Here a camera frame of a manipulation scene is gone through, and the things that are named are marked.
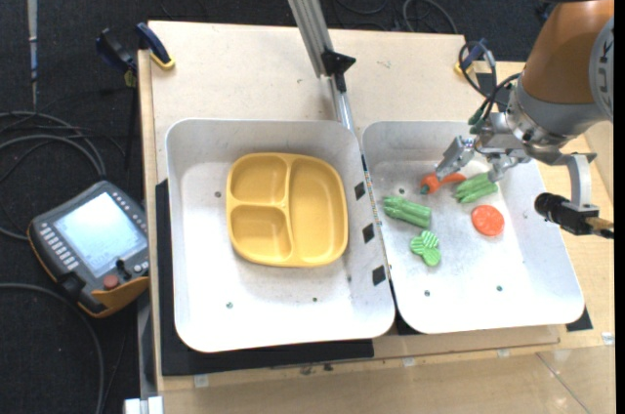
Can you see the orange round slice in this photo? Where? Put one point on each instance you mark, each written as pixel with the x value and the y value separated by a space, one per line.
pixel 487 220

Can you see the pale wood board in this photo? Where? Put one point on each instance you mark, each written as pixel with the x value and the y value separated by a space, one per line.
pixel 244 75

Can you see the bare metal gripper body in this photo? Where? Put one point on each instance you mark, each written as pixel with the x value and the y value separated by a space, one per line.
pixel 503 136

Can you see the thin black and white rod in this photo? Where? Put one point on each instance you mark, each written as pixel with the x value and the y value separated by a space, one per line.
pixel 367 178

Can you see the white plastic tray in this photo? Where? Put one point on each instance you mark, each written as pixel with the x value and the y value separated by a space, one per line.
pixel 273 304
pixel 478 285

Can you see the green ribbed broccoli piece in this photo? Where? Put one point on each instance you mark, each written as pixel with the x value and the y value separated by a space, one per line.
pixel 426 248

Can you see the black cylinder on white bracket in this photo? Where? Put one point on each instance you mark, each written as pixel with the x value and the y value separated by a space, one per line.
pixel 561 209

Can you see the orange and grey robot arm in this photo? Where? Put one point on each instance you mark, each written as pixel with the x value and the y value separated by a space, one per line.
pixel 561 55

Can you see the yellow divided plate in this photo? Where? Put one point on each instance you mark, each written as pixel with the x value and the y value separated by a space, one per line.
pixel 312 207

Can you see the orange carrot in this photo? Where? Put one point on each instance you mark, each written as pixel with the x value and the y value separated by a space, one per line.
pixel 429 183

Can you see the green asparagus bundle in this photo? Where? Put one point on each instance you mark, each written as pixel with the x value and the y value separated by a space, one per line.
pixel 407 211
pixel 476 190

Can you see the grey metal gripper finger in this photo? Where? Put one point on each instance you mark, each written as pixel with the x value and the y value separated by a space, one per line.
pixel 454 158
pixel 499 167

